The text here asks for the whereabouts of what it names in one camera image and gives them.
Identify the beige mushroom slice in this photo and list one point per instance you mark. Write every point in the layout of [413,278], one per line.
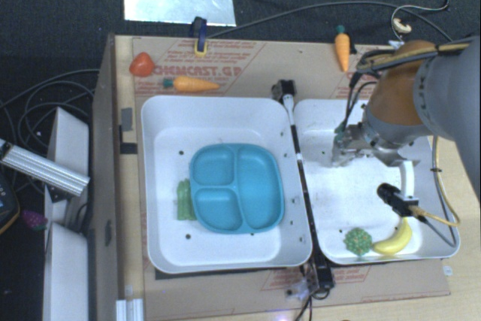
[399,26]

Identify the orange carrot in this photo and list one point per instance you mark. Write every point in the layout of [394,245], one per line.
[342,49]
[195,84]

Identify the green asparagus bundle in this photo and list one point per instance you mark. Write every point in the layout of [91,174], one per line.
[184,203]

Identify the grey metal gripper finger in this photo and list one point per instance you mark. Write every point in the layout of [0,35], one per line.
[349,157]
[337,158]

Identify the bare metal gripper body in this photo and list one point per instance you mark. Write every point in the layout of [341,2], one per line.
[370,148]

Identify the black cylinder on white bracket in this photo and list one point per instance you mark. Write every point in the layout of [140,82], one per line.
[394,197]

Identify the purple grapes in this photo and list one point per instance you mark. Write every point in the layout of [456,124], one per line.
[34,220]

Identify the yellow banana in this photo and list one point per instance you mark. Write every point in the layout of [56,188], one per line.
[394,242]

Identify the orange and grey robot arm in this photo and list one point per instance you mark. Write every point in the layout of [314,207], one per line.
[432,97]

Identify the white plastic tray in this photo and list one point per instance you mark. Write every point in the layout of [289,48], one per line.
[349,199]
[169,237]

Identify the thin black and white rod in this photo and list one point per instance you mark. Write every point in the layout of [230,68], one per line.
[305,184]

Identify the blue divided plate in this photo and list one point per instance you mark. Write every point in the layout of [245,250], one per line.
[240,191]

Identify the green grapes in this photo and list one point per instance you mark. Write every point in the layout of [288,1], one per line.
[358,241]

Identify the brown cardboard board red print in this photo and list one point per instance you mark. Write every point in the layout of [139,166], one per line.
[300,64]

